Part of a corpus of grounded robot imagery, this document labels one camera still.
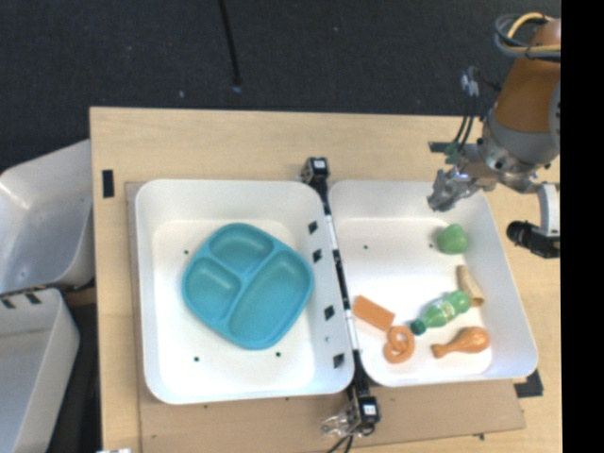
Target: toy food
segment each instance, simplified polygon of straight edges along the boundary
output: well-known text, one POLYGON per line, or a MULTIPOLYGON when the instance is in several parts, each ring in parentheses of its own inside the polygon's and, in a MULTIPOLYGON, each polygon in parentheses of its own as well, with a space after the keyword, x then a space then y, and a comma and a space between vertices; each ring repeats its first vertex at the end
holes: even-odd
POLYGON ((484 302, 484 296, 482 295, 480 286, 470 274, 468 267, 465 265, 458 265, 456 272, 458 287, 468 294, 472 307, 481 306, 484 302))
POLYGON ((399 363, 411 357, 415 350, 413 333, 405 326, 394 326, 388 331, 388 343, 384 345, 384 356, 388 362, 399 363))
POLYGON ((468 246, 468 238, 459 224, 449 225, 436 237, 441 252, 455 255, 463 253, 468 246))
POLYGON ((352 312, 363 321, 381 330, 388 330, 394 320, 393 312, 384 309, 364 295, 357 297, 352 312))
POLYGON ((424 314, 411 323, 411 330, 416 336, 426 332, 428 327, 442 327, 458 315, 470 309, 470 297, 462 290, 457 290, 430 304, 424 314))
POLYGON ((467 327, 448 344, 433 344, 432 353, 434 357, 441 358, 449 352, 477 353, 486 349, 491 340, 489 334, 482 327, 467 327))

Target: tan toy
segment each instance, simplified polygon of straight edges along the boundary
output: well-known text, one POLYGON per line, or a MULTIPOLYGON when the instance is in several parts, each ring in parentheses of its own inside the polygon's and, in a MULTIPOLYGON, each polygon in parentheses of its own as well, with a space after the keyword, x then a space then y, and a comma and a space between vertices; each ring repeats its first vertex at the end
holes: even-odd
POLYGON ((484 296, 482 295, 482 290, 480 289, 479 285, 470 275, 468 267, 465 265, 458 265, 456 272, 458 286, 468 294, 472 307, 481 306, 484 302, 484 296))
POLYGON ((381 330, 388 330, 394 320, 393 312, 384 309, 363 295, 357 297, 352 312, 363 321, 381 330))
POLYGON ((388 362, 406 361, 414 350, 415 339, 408 327, 394 326, 388 331, 388 343, 384 345, 384 356, 388 362))
POLYGON ((491 340, 489 334, 482 327, 467 327, 448 344, 433 344, 432 353, 437 359, 449 352, 477 353, 486 349, 491 340))

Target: green ball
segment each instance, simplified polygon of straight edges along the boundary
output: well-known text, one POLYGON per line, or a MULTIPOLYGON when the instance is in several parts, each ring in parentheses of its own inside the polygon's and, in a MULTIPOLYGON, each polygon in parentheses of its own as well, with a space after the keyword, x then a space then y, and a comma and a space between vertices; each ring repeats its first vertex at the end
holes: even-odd
POLYGON ((441 231, 436 238, 436 242, 441 252, 449 255, 463 253, 468 247, 468 237, 461 225, 456 223, 441 231))

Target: orange toy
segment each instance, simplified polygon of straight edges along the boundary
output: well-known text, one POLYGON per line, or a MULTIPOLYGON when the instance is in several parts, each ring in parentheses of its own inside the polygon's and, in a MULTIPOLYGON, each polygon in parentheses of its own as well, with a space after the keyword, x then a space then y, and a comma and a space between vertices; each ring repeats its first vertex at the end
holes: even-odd
POLYGON ((388 330, 393 324, 394 313, 359 295, 352 312, 360 319, 381 330, 388 330))
POLYGON ((411 357, 415 350, 415 339, 408 327, 395 326, 388 331, 388 343, 384 345, 384 356, 388 362, 399 363, 411 357))
POLYGON ((491 343, 489 334, 482 327, 467 327, 448 344, 433 344, 432 352, 438 359, 449 352, 480 352, 491 343))

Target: dark floor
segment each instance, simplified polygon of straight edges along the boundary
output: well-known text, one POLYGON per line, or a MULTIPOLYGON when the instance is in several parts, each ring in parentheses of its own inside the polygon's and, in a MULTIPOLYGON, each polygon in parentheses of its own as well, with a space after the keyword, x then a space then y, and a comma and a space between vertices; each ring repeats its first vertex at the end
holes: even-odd
MULTIPOLYGON (((0 172, 88 138, 90 106, 458 115, 462 70, 511 66, 498 16, 562 16, 562 0, 225 2, 241 92, 219 0, 0 0, 0 172)), ((88 339, 53 453, 98 440, 93 306, 74 316, 88 339)))

